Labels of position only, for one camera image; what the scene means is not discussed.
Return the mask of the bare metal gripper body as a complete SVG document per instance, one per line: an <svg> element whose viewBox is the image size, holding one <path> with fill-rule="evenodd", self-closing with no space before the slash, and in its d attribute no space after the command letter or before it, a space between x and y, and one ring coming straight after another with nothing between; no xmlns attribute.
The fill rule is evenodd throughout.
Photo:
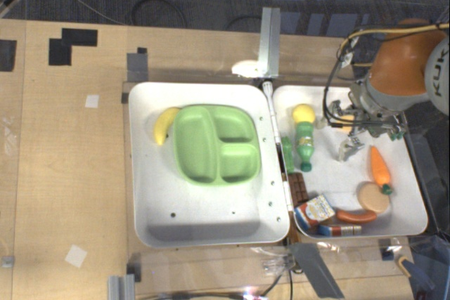
<svg viewBox="0 0 450 300"><path fill-rule="evenodd" d="M349 99L356 110L359 126L372 137L386 134L391 141L404 137L406 125L401 118L406 109L404 97L382 93L365 79L350 86Z"/></svg>

